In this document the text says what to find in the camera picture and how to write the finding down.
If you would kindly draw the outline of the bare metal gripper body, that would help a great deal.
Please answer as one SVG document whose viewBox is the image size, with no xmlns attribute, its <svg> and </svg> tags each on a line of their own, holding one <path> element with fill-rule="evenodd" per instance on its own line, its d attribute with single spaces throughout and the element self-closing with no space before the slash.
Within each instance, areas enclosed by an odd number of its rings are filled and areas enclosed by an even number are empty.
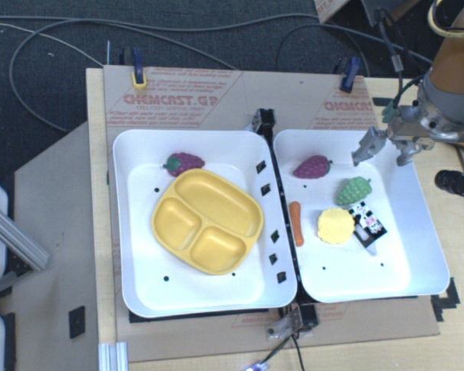
<svg viewBox="0 0 464 371">
<path fill-rule="evenodd" d="M 387 133 L 392 140 L 428 138 L 442 143 L 464 143 L 464 104 L 408 104 L 385 107 Z"/>
</svg>

